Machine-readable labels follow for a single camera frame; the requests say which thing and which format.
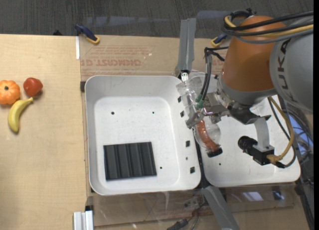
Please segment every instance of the gray floor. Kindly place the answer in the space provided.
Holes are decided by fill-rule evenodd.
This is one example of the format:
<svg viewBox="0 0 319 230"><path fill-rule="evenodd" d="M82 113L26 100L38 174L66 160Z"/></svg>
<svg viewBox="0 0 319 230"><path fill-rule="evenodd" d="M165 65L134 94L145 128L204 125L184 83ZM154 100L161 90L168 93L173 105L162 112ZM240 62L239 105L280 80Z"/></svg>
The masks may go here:
<svg viewBox="0 0 319 230"><path fill-rule="evenodd" d="M224 15L247 8L278 17L313 10L314 0L0 0L0 33L76 35L82 23L95 34L179 37L180 21L196 17L195 36L214 38ZM305 205L314 215L313 193Z"/></svg>

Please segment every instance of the toy vegetable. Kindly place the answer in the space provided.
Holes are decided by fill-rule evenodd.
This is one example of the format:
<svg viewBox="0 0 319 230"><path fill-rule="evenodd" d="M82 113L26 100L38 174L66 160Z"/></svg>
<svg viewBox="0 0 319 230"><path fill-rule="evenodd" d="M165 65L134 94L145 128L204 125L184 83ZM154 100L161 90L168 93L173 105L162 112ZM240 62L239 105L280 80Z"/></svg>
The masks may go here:
<svg viewBox="0 0 319 230"><path fill-rule="evenodd" d="M33 97L41 91L43 84L36 78L27 78L23 83L23 88L28 96Z"/></svg>
<svg viewBox="0 0 319 230"><path fill-rule="evenodd" d="M13 104L20 97L20 87L15 81L0 81L0 104Z"/></svg>

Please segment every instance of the white tray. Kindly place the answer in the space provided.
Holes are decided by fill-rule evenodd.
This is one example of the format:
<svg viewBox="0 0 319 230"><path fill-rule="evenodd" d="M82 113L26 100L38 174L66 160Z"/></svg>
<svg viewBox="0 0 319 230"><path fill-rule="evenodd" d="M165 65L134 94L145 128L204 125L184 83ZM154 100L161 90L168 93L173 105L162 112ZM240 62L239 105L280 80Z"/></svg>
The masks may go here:
<svg viewBox="0 0 319 230"><path fill-rule="evenodd" d="M85 85L89 178L100 195L190 190L201 178L173 76L93 76ZM106 180L104 145L151 142L156 176Z"/></svg>

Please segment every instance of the toy fruit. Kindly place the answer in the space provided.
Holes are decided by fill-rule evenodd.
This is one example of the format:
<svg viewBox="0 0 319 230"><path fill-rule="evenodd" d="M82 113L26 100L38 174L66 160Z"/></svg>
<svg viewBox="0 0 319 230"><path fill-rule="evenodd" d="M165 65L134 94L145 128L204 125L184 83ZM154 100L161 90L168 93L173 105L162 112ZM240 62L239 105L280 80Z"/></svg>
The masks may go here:
<svg viewBox="0 0 319 230"><path fill-rule="evenodd" d="M0 104L13 104L20 97L20 87L15 81L0 81Z"/></svg>
<svg viewBox="0 0 319 230"><path fill-rule="evenodd" d="M8 114L8 124L12 131L19 131L21 112L32 102L33 98L30 97L27 100L18 100L11 106Z"/></svg>
<svg viewBox="0 0 319 230"><path fill-rule="evenodd" d="M23 88L28 96L33 97L41 91L43 84L39 79L27 78L23 83Z"/></svg>

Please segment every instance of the blue clamp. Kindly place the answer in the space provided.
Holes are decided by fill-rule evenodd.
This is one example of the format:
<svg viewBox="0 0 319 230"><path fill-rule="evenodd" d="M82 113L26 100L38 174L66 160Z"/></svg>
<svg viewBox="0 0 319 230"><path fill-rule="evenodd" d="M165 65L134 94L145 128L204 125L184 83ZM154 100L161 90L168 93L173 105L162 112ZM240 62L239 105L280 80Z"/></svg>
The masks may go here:
<svg viewBox="0 0 319 230"><path fill-rule="evenodd" d="M212 39L211 41L210 41L210 44L214 47L214 48L216 48L217 46L219 46L221 43L222 43L222 40L224 40L224 39L226 39L226 37L227 37L227 34L221 34L221 35L219 35L218 37L215 37L214 39Z"/></svg>
<svg viewBox="0 0 319 230"><path fill-rule="evenodd" d="M90 29L85 27L84 25L76 23L74 28L75 28L75 30L77 30L77 32L79 34L80 33L85 34L86 35L86 39L89 42L92 42L94 44L98 44L100 42L100 38L98 36L94 35L94 33Z"/></svg>

